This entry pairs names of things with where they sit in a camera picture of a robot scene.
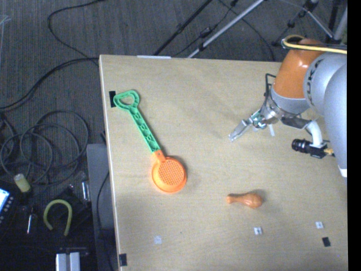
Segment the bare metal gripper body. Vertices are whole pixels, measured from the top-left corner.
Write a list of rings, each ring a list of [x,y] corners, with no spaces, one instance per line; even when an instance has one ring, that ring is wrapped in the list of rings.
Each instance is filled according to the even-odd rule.
[[[279,120],[279,107],[273,100],[265,100],[260,109],[252,114],[252,125],[258,129],[265,129],[267,126],[277,123]]]

